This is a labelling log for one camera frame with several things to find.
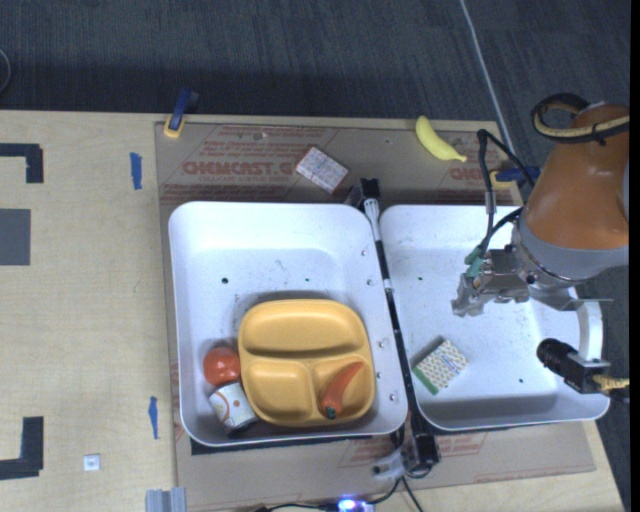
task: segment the wooden table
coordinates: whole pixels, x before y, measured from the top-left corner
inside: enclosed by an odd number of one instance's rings
[[[44,469],[38,477],[0,481],[3,510],[140,511],[148,489],[177,484],[155,174],[154,124],[164,119],[0,112],[0,142],[40,144],[45,179],[26,184],[24,159],[0,158],[0,207],[31,210],[30,265],[0,266],[0,459],[19,456],[22,418],[42,416],[45,425]],[[407,125],[313,120],[323,123]],[[142,157],[139,190],[132,186],[132,152]],[[159,439],[150,435],[151,396],[158,399]],[[431,489],[418,497],[426,510],[440,511],[622,510],[597,428],[586,422],[584,429],[596,471]],[[83,457],[94,453],[101,454],[101,470],[84,471]],[[406,493],[397,493],[377,510],[411,506]]]

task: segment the can with red label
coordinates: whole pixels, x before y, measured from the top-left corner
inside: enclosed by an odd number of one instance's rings
[[[227,434],[248,427],[258,420],[240,381],[216,389],[209,397],[209,402]]]

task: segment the dark gray floor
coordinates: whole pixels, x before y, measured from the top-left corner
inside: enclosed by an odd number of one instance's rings
[[[0,108],[170,112],[183,85],[200,113],[498,121],[497,103],[503,135],[541,165],[552,144],[531,108],[564,91],[628,105],[630,38],[631,0],[0,0],[13,67]],[[0,84],[5,73],[0,60]],[[605,355],[618,375],[628,276],[586,287],[614,298]],[[598,425],[630,510],[628,407]]]

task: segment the yellow banana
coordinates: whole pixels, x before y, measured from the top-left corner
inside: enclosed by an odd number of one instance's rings
[[[455,148],[440,136],[431,127],[431,123],[425,116],[420,116],[416,122],[416,135],[427,151],[440,160],[460,160],[466,162],[467,157],[458,153]]]

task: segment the scrub sponge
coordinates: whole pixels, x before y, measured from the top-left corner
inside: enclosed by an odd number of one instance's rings
[[[467,358],[462,352],[451,341],[445,340],[411,371],[432,395],[437,395],[467,364]]]

